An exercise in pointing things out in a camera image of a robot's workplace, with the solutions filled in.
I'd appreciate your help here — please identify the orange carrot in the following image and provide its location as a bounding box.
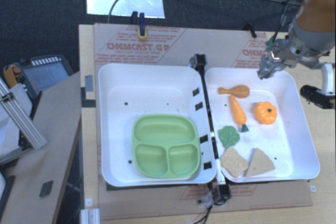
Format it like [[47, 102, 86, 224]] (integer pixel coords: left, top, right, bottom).
[[229, 94, 249, 133]]

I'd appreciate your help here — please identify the brown cardboard board red print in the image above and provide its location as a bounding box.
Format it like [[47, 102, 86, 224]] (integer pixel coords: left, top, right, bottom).
[[93, 23, 313, 221]]

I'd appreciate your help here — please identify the tan bread slice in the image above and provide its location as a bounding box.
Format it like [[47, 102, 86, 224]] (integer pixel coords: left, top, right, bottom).
[[220, 146, 250, 178]]

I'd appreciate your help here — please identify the white plastic tray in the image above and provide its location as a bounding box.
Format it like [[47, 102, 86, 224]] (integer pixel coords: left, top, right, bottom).
[[204, 67, 321, 183], [98, 62, 218, 188]]

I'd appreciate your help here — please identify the orange-brown chicken drumstick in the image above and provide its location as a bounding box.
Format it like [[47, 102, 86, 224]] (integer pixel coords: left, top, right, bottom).
[[217, 84, 250, 99]]

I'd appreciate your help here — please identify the green lettuce leaf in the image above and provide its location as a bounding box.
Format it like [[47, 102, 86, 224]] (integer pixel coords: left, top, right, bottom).
[[217, 125, 241, 150]]

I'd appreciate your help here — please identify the green divided plate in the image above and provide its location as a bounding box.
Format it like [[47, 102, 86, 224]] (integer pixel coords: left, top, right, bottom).
[[131, 114, 202, 179]]

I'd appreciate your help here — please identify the thin black and white rod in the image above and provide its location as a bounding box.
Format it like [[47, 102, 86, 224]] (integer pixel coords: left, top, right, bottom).
[[198, 66, 224, 187]]

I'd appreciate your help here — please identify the tan triangular wedge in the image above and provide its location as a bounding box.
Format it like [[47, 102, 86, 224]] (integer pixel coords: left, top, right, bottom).
[[245, 147, 276, 178]]

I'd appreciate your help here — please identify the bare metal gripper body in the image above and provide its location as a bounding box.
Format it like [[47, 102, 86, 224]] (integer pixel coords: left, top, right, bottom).
[[272, 35, 326, 69]]

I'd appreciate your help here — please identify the black cylinder on white bracket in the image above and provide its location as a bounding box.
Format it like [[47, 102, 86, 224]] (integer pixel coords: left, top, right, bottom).
[[300, 62, 336, 110]]

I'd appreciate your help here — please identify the orange pumpkin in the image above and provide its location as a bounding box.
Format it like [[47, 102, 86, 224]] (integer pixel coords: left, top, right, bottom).
[[254, 101, 278, 125]]

